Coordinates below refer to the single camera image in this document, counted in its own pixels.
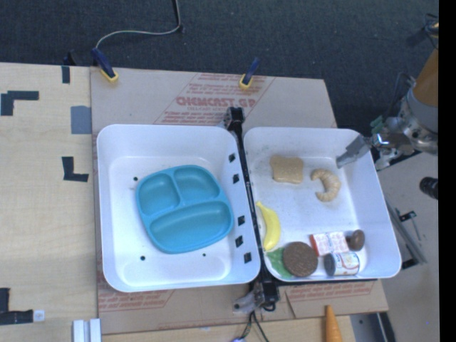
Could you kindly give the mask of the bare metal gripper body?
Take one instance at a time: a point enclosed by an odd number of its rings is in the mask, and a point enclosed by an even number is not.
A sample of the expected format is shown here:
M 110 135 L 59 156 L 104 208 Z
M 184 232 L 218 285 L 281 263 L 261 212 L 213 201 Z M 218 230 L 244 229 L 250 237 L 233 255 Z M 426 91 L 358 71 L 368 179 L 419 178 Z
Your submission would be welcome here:
M 370 124 L 373 146 L 380 152 L 438 155 L 438 134 L 423 127 L 414 117 L 377 117 Z

